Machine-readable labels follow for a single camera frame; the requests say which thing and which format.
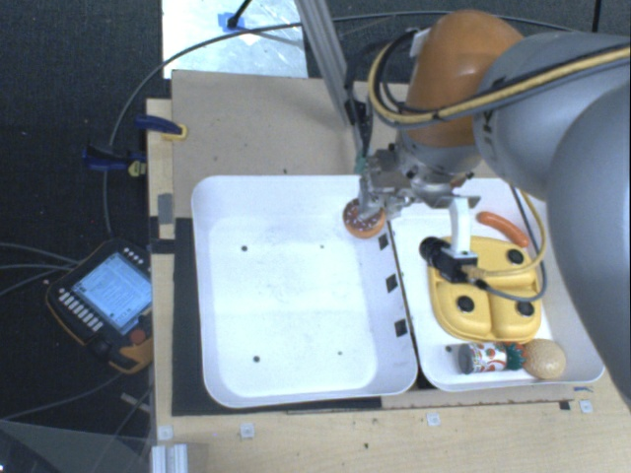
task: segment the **brown donut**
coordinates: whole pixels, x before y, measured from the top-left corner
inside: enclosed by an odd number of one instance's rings
[[[381,209],[374,216],[362,220],[359,218],[359,200],[355,198],[346,204],[342,218],[344,226],[353,237],[370,238],[374,237],[384,227],[386,212],[384,212],[384,209]]]

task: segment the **wooden table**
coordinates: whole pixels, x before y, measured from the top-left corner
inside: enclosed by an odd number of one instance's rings
[[[185,72],[174,79],[173,103],[148,101],[156,115],[192,114],[175,119],[189,126],[184,142],[148,134],[150,215],[160,239],[174,238],[174,219],[190,217],[190,189],[204,176],[352,171],[350,129],[336,119],[321,81]],[[191,103],[199,107],[185,106]],[[205,122],[189,120],[202,112]],[[391,139],[377,128],[374,145]],[[198,159],[181,163],[178,146],[190,146]],[[410,391],[384,398],[381,410],[173,417],[173,274],[172,254],[152,255],[155,417],[161,443],[188,444],[189,471],[593,472],[631,465],[631,415],[606,373],[576,388]],[[583,400],[592,412],[584,413]],[[569,410],[559,401],[569,401]],[[430,425],[432,414],[440,425]],[[254,425],[253,439],[242,439],[241,424]]]

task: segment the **yellow cable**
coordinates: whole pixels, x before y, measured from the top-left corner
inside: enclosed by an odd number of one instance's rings
[[[537,212],[536,208],[532,204],[532,200],[530,197],[520,190],[520,193],[524,197],[524,201],[528,205],[528,208],[532,212],[532,216],[536,220],[536,224],[539,228],[539,234],[541,236],[541,248],[538,254],[534,257],[534,259],[528,263],[526,266],[522,266],[520,268],[515,268],[513,270],[496,270],[490,271],[485,270],[484,268],[478,268],[477,266],[465,265],[462,267],[462,271],[469,277],[470,279],[478,280],[478,279],[486,279],[488,277],[508,277],[511,275],[519,275],[521,273],[527,272],[532,268],[536,268],[543,261],[543,256],[545,255],[545,250],[547,248],[547,236],[545,233],[545,226],[543,225],[543,220],[541,216]]]
[[[582,72],[583,70],[594,68],[599,65],[604,65],[606,63],[610,63],[620,59],[629,58],[631,56],[631,47],[625,46],[620,49],[599,54],[597,56],[573,61],[572,63],[568,63],[566,65],[554,68],[548,72],[532,76],[529,79],[525,79],[512,86],[500,89],[496,92],[478,96],[467,101],[460,101],[444,108],[439,108],[421,114],[400,114],[398,112],[390,110],[384,104],[382,104],[378,100],[377,94],[373,89],[375,78],[377,76],[377,70],[382,63],[387,48],[388,46],[381,50],[371,66],[371,70],[368,75],[368,96],[376,112],[378,112],[383,117],[390,119],[391,121],[401,124],[418,124],[430,122],[435,118],[454,116],[467,110],[478,108],[487,103],[500,101],[513,95],[518,95],[519,93],[524,93],[534,88],[538,88],[539,86],[550,83],[552,81],[556,81],[558,79],[562,79],[563,77],[567,77],[571,74]]]

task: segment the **black hole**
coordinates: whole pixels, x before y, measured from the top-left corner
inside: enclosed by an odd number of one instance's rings
[[[506,254],[513,264],[522,264],[524,262],[524,255],[520,250],[512,248]]]
[[[530,317],[534,314],[534,306],[531,302],[517,302],[517,312],[524,317]]]
[[[379,248],[381,250],[384,250],[387,245],[389,244],[389,242],[387,241],[387,235],[383,234],[379,237]]]
[[[469,296],[461,296],[456,301],[457,307],[461,312],[471,313],[475,308],[475,303]]]
[[[398,287],[398,282],[396,282],[396,275],[392,274],[386,279],[386,287],[389,293],[391,293]]]
[[[396,336],[403,336],[407,333],[407,323],[405,319],[398,320],[394,323],[394,331],[396,331]]]

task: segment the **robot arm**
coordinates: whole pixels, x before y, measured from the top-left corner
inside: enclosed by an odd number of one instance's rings
[[[370,98],[396,140],[367,158],[357,216],[448,207],[480,159],[546,201],[566,287],[631,403],[629,38],[522,38],[497,18],[459,11],[430,30],[396,109],[380,93],[387,55],[371,70]]]

